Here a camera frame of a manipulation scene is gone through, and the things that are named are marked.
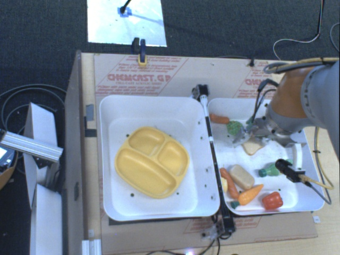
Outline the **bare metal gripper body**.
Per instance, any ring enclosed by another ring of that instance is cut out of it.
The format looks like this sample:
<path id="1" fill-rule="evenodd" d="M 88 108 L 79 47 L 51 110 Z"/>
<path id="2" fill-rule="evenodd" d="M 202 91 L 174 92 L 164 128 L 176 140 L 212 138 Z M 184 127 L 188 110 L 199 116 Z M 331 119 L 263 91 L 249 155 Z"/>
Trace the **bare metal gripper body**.
<path id="1" fill-rule="evenodd" d="M 296 143 L 291 138 L 292 132 L 279 127 L 270 117 L 256 118 L 253 123 L 257 125 L 257 129 L 252 135 L 262 142 L 273 140 L 281 146 L 290 146 Z"/>

